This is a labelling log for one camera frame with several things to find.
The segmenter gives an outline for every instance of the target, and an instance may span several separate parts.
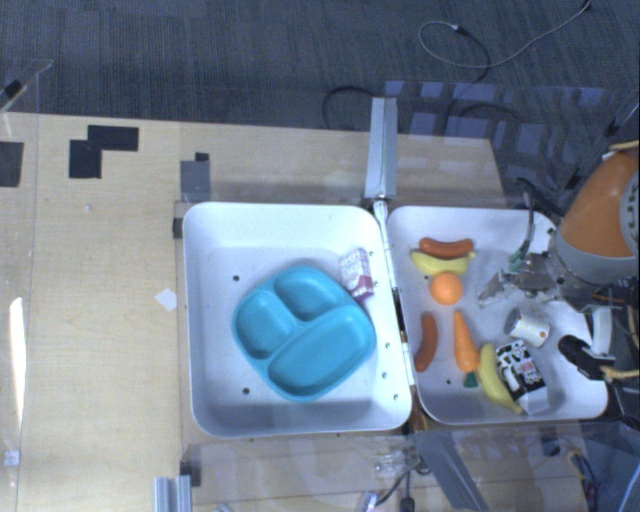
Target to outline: can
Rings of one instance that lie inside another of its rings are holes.
[[[504,323],[504,333],[531,343],[534,347],[541,347],[547,341],[551,324],[530,313],[524,313],[515,308],[507,316]]]

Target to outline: sausage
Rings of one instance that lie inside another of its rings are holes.
[[[422,324],[422,341],[418,352],[413,358],[413,364],[419,373],[429,367],[438,348],[438,327],[436,325],[436,319],[432,315],[425,314],[422,315],[420,323]]]
[[[423,253],[443,260],[462,258],[473,251],[473,242],[468,238],[457,242],[438,242],[433,238],[425,237],[418,245]]]

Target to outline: yellow banana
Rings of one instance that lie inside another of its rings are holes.
[[[507,387],[498,375],[496,352],[491,343],[483,345],[480,349],[480,365],[476,370],[476,376],[489,400],[503,407],[508,407],[516,414],[522,412],[522,407],[513,401]]]
[[[440,272],[453,272],[461,276],[469,268],[469,262],[476,257],[476,253],[470,252],[467,256],[455,260],[441,260],[422,252],[412,252],[411,261],[423,274],[435,276]]]

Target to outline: blue plate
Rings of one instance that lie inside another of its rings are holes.
[[[252,290],[233,314],[233,335],[265,382],[298,402],[338,386],[376,342],[356,301],[310,266],[291,267]]]

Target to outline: orange fruit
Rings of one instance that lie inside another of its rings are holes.
[[[440,272],[431,278],[429,291],[438,304],[451,306],[460,300],[464,287],[460,278],[453,272]]]

